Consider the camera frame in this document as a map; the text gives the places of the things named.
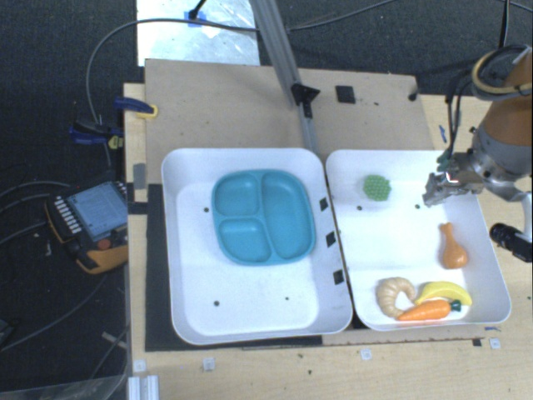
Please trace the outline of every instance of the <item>metal pole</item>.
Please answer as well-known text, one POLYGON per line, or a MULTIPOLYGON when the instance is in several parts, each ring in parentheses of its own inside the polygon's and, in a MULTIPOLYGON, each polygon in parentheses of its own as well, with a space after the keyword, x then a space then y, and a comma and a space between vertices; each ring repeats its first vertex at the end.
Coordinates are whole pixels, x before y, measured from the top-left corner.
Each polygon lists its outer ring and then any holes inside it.
MULTIPOLYGON (((261 33, 266 51, 276 71, 281 89, 289 103, 294 105, 291 88, 295 83, 301 83, 300 73, 296 66, 291 44, 286 36, 286 30, 281 20, 276 0, 249 0, 252 5, 257 26, 261 33)), ((312 118, 305 117, 303 103, 298 105, 301 128, 306 148, 318 153, 316 133, 312 118)))

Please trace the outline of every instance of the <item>croissant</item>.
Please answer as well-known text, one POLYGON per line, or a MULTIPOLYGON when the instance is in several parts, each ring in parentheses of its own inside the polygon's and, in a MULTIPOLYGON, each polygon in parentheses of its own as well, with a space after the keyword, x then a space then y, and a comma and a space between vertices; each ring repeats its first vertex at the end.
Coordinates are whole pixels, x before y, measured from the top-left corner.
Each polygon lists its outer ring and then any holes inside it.
POLYGON ((403 310, 396 308, 396 298, 400 292, 404 292, 411 301, 416 298, 414 286, 403 277, 387 278, 377 288, 377 303, 386 316, 397 318, 403 313, 403 310))

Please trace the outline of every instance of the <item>banana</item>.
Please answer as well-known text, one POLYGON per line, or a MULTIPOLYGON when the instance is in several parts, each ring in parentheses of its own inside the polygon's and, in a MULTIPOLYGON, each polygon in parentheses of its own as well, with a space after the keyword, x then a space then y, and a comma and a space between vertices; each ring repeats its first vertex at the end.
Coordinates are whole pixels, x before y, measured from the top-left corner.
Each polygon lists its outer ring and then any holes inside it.
POLYGON ((422 289, 422 293, 415 300, 416 305, 420 305, 430 298, 450 298, 461 301, 462 305, 472 305, 470 294, 458 284, 452 282, 430 282, 422 289))

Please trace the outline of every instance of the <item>blue tape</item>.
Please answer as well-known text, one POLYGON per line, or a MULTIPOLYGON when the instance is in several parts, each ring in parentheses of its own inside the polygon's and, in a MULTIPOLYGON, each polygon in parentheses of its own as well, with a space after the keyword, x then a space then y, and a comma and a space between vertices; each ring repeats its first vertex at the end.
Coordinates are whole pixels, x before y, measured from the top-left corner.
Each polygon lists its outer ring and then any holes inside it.
MULTIPOLYGON (((183 17, 185 19, 190 19, 189 18, 189 12, 185 11, 183 13, 183 17)), ((198 12, 197 19, 200 20, 200 21, 206 21, 207 20, 207 16, 206 16, 206 14, 204 12, 200 11, 200 12, 198 12)), ((198 23, 188 23, 187 25, 189 26, 189 28, 201 28, 202 27, 202 25, 200 25, 198 23)))

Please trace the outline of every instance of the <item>white tray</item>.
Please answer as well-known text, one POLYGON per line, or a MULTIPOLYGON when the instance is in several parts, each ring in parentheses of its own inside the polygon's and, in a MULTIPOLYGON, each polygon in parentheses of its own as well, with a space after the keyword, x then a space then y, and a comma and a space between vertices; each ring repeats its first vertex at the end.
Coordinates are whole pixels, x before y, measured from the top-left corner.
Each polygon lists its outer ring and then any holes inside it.
POLYGON ((170 152, 162 164, 172 322, 196 345, 342 331, 352 305, 335 232, 323 166, 303 149, 191 148, 170 152), (306 189, 316 228, 311 253, 294 263, 250 267, 218 246, 211 212, 218 179, 242 170, 277 169, 306 189))
MULTIPOLYGON (((346 260, 357 316, 375 330, 426 326, 498 323, 511 312, 511 300, 494 254, 477 197, 449 197, 426 207, 422 201, 429 172, 441 152, 340 150, 326 162, 333 205, 346 260), (391 182, 385 202, 362 191, 368 175, 391 182), (442 223, 451 222, 454 237, 469 254, 461 269, 444 269, 442 223), (471 307, 432 322, 398 322, 384 315, 376 301, 380 280, 404 277, 421 285, 450 281, 472 296, 471 307)), ((396 305, 412 307, 401 294, 396 305)))

